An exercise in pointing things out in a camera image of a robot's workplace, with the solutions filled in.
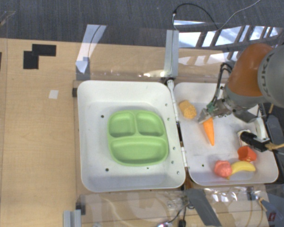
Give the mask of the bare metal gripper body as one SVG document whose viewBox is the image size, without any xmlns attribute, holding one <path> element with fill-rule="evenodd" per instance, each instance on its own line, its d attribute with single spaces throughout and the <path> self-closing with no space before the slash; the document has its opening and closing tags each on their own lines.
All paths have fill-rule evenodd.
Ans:
<svg viewBox="0 0 284 227">
<path fill-rule="evenodd" d="M 206 106 L 209 113 L 218 114 L 218 117 L 223 117 L 232 114 L 233 102 L 229 98 L 214 98 Z"/>
</svg>

